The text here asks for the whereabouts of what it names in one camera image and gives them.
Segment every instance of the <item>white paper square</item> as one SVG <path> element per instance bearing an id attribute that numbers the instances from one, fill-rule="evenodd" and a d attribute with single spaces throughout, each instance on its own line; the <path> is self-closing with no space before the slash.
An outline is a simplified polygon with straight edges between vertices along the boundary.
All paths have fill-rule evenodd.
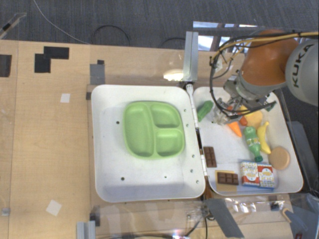
<path id="1" fill-rule="evenodd" d="M 71 96 L 71 94 L 62 94 L 60 102 L 61 103 L 69 103 L 70 96 Z"/>
<path id="2" fill-rule="evenodd" d="M 54 201 L 53 199 L 50 201 L 50 204 L 46 208 L 46 211 L 54 216 L 57 216 L 62 205 L 59 204 L 57 201 Z"/>

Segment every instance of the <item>brown chocolate bar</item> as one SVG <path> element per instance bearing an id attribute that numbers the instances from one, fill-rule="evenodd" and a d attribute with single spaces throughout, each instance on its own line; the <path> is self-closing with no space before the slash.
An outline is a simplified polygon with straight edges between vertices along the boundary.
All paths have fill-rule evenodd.
<path id="1" fill-rule="evenodd" d="M 217 182 L 220 184 L 239 185 L 238 174 L 236 173 L 217 173 Z"/>
<path id="2" fill-rule="evenodd" d="M 206 159 L 206 166 L 210 167 L 217 167 L 215 151 L 213 147 L 204 147 L 204 155 Z"/>

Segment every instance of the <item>cracker box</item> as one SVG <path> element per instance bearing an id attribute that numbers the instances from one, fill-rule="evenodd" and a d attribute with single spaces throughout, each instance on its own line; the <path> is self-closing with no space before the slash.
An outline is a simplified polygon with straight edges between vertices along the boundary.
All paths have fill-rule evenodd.
<path id="1" fill-rule="evenodd" d="M 258 175 L 260 187 L 262 188 L 274 188 L 275 187 L 275 179 L 273 168 L 268 164 L 258 164 Z"/>
<path id="2" fill-rule="evenodd" d="M 259 187 L 258 167 L 255 162 L 240 163 L 241 180 L 243 186 Z"/>

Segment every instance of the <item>gray carpet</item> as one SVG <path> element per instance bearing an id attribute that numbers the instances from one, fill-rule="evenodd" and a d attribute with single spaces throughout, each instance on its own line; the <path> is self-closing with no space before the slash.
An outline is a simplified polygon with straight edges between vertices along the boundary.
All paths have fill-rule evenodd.
<path id="1" fill-rule="evenodd" d="M 167 38 L 184 37 L 192 30 L 193 21 L 316 31 L 319 27 L 319 0 L 36 1 L 43 13 L 66 32 L 84 42 L 106 45 L 159 47 Z M 27 12 L 7 39 L 77 43 L 48 24 L 32 0 L 0 0 L 0 7 L 0 26 L 14 13 Z M 102 25 L 108 26 L 95 32 Z M 183 41 L 172 40 L 162 47 L 183 48 Z M 298 101 L 287 90 L 284 93 L 291 119 L 304 125 L 318 164 L 318 109 Z"/>

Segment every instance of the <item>green plate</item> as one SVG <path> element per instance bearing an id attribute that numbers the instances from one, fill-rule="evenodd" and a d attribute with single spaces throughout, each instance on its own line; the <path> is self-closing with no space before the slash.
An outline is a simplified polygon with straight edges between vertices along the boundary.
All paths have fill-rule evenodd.
<path id="1" fill-rule="evenodd" d="M 158 159 L 180 154 L 185 147 L 177 109 L 162 102 L 134 102 L 123 115 L 125 145 L 139 158 Z"/>

